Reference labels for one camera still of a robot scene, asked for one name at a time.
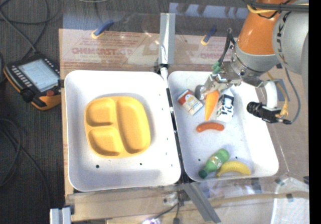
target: green bottle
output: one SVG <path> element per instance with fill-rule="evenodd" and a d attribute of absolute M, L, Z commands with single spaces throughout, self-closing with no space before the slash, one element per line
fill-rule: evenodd
<path fill-rule="evenodd" d="M 203 169 L 199 172 L 199 176 L 201 178 L 206 178 L 206 176 L 213 171 L 217 171 L 221 168 L 224 162 L 227 162 L 230 158 L 230 154 L 225 149 L 218 150 L 215 154 L 213 154 L 206 162 Z"/>

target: yellow divided tray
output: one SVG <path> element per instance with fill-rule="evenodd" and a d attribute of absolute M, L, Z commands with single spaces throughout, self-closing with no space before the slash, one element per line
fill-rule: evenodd
<path fill-rule="evenodd" d="M 84 118 L 88 144 L 98 156 L 133 156 L 144 152 L 150 145 L 145 109 L 133 97 L 95 99 L 87 104 Z"/>

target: yellow banana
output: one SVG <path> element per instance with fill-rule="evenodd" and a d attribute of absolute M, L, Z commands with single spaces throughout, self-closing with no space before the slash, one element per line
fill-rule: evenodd
<path fill-rule="evenodd" d="M 228 161 L 222 164 L 216 176 L 220 177 L 223 173 L 236 171 L 244 175 L 250 175 L 250 169 L 242 162 L 238 161 Z"/>

